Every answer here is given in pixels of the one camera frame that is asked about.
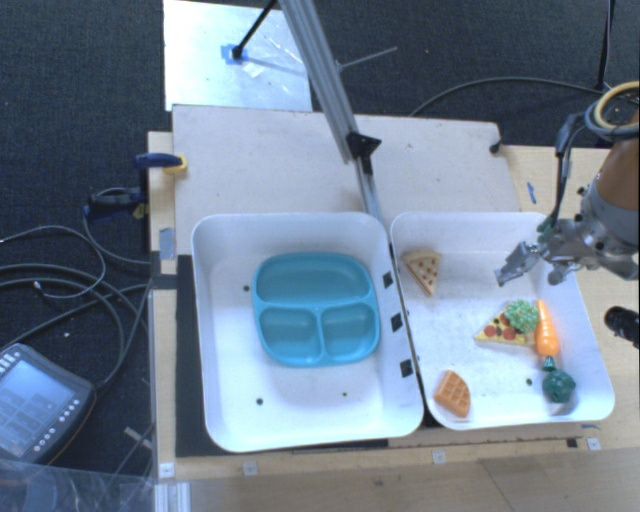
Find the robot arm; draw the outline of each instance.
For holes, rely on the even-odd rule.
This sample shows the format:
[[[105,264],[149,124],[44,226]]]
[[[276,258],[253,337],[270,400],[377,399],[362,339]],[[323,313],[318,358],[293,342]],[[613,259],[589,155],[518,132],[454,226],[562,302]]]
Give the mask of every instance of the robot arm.
[[[606,268],[626,280],[638,279],[638,111],[624,125],[602,120],[602,110],[611,98],[633,91],[637,101],[638,82],[623,84],[609,91],[584,115],[570,116],[559,133],[556,154],[560,161],[556,208],[543,222],[536,243],[520,242],[507,257],[506,264],[495,271],[498,284],[522,276],[542,258],[553,265],[550,284],[564,281],[566,275],[580,268]],[[558,211],[567,178],[568,156],[572,137],[586,126],[615,141],[600,172],[586,188],[581,188],[581,210],[573,219],[558,219]]]

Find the white tray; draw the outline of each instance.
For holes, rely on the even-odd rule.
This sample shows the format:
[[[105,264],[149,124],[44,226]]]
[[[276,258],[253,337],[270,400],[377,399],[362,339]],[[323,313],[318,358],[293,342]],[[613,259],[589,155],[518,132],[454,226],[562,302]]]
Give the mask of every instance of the white tray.
[[[205,423],[220,447],[247,452],[400,437],[420,425],[416,373],[401,369],[411,359],[407,331],[391,326],[402,310],[395,278],[389,286],[383,280],[393,265],[378,221],[362,213],[214,215],[194,229],[192,250]],[[245,286],[267,258],[304,251],[353,256],[371,274],[381,318],[371,356],[292,368],[262,348]]]
[[[536,213],[407,213],[391,228],[400,284],[427,405],[434,418],[456,430],[532,423],[600,420],[614,394],[575,277],[547,283],[551,266],[540,262],[525,276],[498,287],[494,269],[522,240],[535,241]],[[415,249],[442,253],[435,296],[427,298],[401,262]],[[473,336],[509,301],[542,299],[560,340],[558,368],[577,388],[567,404],[542,393],[542,358],[535,349],[480,345]],[[433,400],[447,369],[468,384],[471,409],[461,419]]]

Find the yellow clamp pad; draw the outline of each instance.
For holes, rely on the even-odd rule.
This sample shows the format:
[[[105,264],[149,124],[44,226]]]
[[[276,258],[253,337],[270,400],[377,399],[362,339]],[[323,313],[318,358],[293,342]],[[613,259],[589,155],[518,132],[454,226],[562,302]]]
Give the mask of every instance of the yellow clamp pad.
[[[163,167],[162,172],[165,174],[178,174],[181,172],[187,172],[187,159],[182,155],[176,155],[182,163],[180,165],[174,165],[173,167]]]

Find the blue divided plate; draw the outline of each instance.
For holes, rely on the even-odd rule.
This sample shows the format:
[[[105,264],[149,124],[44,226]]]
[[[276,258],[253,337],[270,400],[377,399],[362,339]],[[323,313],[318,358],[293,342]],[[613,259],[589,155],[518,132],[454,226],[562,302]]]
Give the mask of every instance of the blue divided plate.
[[[290,366],[353,363],[380,339],[378,303],[367,269],[337,253],[294,253],[264,261],[253,277],[262,346]]]

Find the yellow cable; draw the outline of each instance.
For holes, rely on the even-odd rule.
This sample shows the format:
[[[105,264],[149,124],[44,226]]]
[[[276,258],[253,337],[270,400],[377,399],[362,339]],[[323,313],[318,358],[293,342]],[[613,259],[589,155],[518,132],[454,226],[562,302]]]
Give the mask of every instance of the yellow cable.
[[[598,103],[596,105],[596,108],[593,109],[593,119],[596,122],[596,124],[602,128],[606,128],[608,130],[615,130],[615,129],[619,129],[619,128],[631,128],[632,126],[637,126],[638,122],[636,121],[635,123],[627,123],[627,124],[612,124],[609,123],[608,121],[605,121],[604,118],[602,117],[602,111],[604,110],[604,106],[614,97],[619,96],[625,92],[629,92],[633,89],[638,89],[640,88],[640,81],[635,81],[635,82],[625,82],[624,84],[620,84],[617,85],[616,87],[614,87],[613,89],[611,89],[610,91],[608,91],[606,94],[604,94],[602,96],[602,98],[600,98],[600,100],[598,100]]]

